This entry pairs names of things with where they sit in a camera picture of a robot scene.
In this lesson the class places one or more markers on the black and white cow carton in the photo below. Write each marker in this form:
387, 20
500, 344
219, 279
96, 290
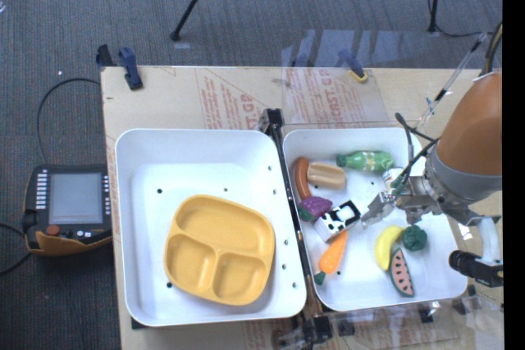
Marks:
338, 219

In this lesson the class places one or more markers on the yellow divided plate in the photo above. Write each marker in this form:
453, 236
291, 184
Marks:
221, 221

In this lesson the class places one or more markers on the tan bread bun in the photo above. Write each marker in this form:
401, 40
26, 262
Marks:
326, 175

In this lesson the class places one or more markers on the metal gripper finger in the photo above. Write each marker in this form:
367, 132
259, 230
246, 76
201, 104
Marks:
379, 205
412, 216

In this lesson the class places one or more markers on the red sausage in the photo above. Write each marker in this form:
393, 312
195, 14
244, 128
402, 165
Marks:
301, 176

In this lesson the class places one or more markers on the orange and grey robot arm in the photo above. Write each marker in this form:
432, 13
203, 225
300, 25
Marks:
471, 135

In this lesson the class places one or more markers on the yellow banana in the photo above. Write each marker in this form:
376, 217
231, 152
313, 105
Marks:
385, 246

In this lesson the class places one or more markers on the black cylinder on white bracket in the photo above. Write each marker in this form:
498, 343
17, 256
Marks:
476, 264

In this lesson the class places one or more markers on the green broccoli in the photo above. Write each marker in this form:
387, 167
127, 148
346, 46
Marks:
414, 237

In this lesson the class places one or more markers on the orange carrot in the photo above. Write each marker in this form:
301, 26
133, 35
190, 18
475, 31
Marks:
333, 256

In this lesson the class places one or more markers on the brown cardboard board red print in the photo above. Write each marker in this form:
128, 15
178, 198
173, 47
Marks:
229, 98

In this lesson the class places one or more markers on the thin black and white rod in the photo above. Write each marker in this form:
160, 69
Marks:
292, 201

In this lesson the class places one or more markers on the white plastic tray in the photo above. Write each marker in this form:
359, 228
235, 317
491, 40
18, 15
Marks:
147, 160
361, 283

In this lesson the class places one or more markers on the red watermelon slice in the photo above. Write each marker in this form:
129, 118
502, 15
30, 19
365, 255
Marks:
401, 272

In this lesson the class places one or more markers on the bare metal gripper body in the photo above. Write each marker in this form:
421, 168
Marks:
419, 192

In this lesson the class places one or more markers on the green plastic bottle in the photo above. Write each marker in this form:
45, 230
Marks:
367, 160

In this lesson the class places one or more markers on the purple grapes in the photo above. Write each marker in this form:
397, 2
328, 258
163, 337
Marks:
315, 207

